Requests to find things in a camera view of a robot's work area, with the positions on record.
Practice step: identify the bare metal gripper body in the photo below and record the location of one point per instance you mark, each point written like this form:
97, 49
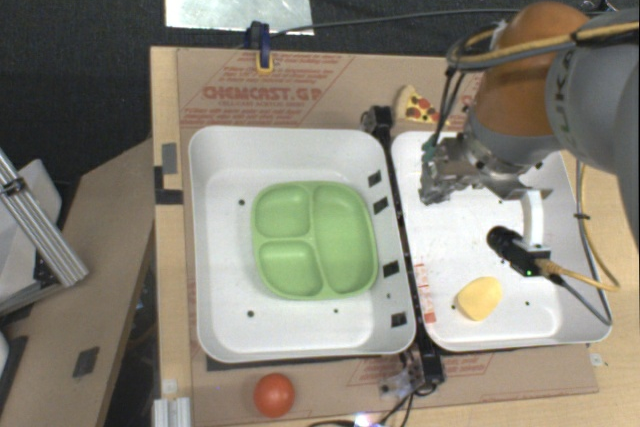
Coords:
457, 167

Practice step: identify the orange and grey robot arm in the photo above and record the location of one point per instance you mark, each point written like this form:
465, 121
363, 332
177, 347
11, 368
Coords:
590, 105

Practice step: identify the white plastic tray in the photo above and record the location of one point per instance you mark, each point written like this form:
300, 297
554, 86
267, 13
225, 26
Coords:
225, 225
465, 235

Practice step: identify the toy pizza slice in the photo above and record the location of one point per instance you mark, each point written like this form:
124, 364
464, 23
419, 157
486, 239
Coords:
417, 105

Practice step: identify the thin black rod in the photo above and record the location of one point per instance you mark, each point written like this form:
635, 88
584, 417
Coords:
402, 225

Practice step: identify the pale yellow oval toy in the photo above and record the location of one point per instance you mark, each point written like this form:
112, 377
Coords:
479, 299

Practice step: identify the green divided plate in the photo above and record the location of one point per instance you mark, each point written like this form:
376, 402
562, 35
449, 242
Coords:
320, 240

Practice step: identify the brown cardboard board red print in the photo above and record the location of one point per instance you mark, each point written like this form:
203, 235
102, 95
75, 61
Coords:
280, 85

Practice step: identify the red-orange ball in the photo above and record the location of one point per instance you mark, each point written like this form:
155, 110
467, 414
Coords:
273, 395

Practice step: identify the black cylinder on white bracket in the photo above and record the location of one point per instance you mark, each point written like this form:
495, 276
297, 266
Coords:
512, 247

